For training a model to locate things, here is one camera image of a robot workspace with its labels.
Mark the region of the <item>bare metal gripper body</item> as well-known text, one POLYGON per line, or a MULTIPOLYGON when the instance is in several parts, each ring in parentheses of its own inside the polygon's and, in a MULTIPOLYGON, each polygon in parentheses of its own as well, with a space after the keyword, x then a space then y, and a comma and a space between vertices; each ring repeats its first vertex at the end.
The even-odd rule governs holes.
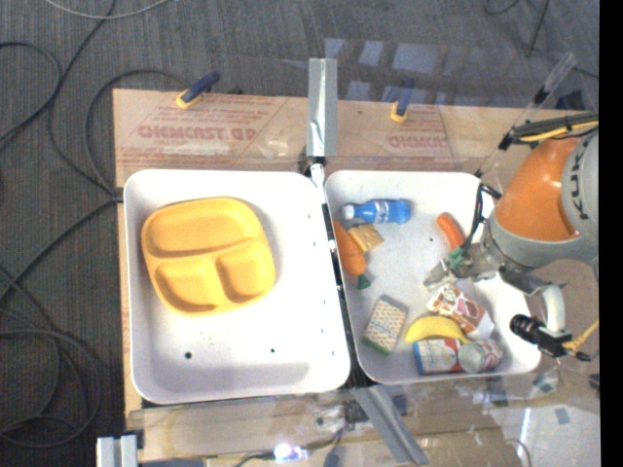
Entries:
POLYGON ((455 276, 468 276, 477 273, 499 270, 499 262, 481 243, 472 243, 458 249, 455 263, 455 276))

